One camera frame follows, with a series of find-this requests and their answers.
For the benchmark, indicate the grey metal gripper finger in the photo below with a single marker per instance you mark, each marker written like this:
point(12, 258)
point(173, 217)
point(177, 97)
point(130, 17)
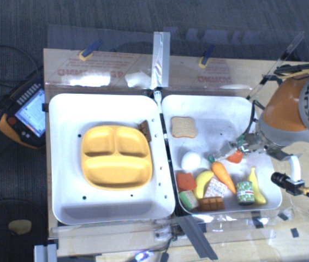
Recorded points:
point(228, 147)
point(220, 154)

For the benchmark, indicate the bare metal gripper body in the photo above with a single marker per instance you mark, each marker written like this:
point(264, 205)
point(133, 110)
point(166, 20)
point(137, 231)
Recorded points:
point(251, 142)

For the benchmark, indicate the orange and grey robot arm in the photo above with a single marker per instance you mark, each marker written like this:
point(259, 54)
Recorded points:
point(282, 113)

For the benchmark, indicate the red-orange rounded toy food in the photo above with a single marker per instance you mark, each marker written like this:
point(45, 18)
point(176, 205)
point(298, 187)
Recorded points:
point(236, 157)

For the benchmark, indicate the orange carrot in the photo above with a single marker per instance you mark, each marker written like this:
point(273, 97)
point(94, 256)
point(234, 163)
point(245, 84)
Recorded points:
point(223, 175)

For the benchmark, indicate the white egg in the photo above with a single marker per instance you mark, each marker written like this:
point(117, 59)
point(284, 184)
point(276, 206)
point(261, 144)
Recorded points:
point(190, 161)

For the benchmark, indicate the white and red carton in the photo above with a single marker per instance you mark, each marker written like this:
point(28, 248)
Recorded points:
point(216, 187)

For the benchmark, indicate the yellow banana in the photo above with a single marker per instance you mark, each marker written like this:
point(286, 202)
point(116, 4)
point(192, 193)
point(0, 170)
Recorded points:
point(256, 187)
point(202, 183)

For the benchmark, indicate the white plastic tray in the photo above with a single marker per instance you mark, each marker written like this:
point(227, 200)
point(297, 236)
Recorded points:
point(67, 146)
point(214, 113)

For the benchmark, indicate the orange-red block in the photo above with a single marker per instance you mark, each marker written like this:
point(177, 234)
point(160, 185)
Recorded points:
point(186, 181)

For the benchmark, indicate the tan bread slice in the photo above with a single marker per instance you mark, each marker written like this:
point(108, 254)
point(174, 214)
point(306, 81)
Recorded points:
point(183, 127)

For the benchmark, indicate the green can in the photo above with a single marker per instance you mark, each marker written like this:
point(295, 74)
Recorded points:
point(245, 192)

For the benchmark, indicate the light brown chocolate bar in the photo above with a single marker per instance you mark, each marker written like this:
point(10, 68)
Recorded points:
point(211, 204)

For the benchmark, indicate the green and tan sandwich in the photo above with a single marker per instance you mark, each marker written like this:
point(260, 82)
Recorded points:
point(188, 200)

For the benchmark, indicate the dark brown chocolate bar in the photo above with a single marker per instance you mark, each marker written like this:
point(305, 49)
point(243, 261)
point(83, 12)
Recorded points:
point(145, 130)

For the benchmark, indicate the yellow divided plate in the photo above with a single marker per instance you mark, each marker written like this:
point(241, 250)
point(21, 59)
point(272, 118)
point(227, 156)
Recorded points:
point(116, 160)

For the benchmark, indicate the brown cardboard board, red print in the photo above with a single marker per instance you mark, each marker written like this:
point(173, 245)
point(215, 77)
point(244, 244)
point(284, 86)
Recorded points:
point(110, 70)

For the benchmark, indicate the pale yellow rounded lump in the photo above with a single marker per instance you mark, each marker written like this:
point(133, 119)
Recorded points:
point(20, 226)

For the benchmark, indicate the black cylinder on white bracket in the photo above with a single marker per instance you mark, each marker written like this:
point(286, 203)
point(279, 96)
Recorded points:
point(293, 171)

